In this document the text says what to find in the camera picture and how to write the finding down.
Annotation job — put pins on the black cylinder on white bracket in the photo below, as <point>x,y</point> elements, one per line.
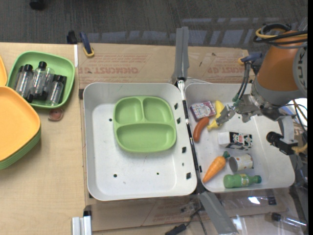
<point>281,143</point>

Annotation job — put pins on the orange plate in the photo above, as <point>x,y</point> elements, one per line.
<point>17,121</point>
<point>2,72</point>

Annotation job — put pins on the orange carrot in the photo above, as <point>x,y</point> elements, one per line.
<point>215,166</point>

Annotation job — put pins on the black and white carton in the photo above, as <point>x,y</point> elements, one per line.
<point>238,139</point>

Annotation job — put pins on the green divided plate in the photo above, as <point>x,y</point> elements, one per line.
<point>144,136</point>

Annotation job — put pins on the clear plastic bottle, black cap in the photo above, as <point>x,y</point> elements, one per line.
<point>289,219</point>
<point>39,78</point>
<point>24,81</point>
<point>55,92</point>

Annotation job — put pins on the green square plate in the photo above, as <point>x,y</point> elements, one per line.
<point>64,65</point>

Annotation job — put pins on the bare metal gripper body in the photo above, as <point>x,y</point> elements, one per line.
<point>248,108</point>

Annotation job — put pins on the green bottle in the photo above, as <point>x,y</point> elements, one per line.
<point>238,180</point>

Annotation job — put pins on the orange sausage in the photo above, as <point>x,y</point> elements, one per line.
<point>200,129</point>

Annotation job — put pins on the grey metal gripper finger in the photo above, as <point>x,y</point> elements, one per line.
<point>229,109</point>
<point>221,121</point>

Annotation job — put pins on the brown cardboard board, red print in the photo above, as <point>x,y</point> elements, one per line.
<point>151,62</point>

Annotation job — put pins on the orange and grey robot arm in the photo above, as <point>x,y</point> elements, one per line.
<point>276,67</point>

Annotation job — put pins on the pink packet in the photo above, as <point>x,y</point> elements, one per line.
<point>201,109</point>

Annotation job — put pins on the white can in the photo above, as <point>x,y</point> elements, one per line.
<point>243,162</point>

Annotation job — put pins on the white plastic tray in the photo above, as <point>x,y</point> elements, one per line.
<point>137,175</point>
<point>269,170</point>

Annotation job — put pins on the yellow banana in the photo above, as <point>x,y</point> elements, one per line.
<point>218,106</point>

